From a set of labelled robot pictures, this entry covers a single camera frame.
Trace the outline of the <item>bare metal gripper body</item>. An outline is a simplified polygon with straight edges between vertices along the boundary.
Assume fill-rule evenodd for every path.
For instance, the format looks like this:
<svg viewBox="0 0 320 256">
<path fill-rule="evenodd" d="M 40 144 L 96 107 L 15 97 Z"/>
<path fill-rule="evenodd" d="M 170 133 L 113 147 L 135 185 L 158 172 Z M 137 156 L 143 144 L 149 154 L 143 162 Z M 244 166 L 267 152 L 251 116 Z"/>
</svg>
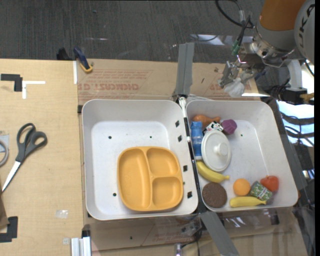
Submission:
<svg viewBox="0 0 320 256">
<path fill-rule="evenodd" d="M 266 66 L 278 68 L 293 51 L 280 50 L 263 42 L 244 42 L 237 53 L 236 66 L 246 73 L 261 72 Z"/>
</svg>

